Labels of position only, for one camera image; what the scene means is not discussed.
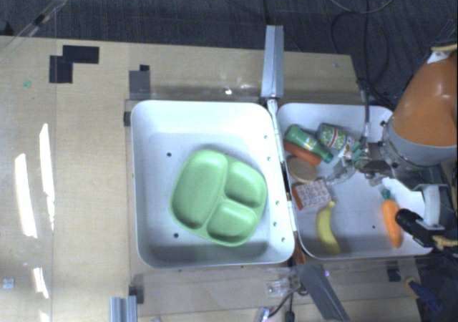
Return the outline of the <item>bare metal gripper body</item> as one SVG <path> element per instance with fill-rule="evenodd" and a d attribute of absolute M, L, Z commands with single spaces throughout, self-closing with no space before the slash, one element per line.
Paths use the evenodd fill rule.
<path fill-rule="evenodd" d="M 359 172 L 365 175 L 376 175 L 395 178 L 395 167 L 398 160 L 393 147 L 388 142 L 368 142 L 359 157 Z"/>

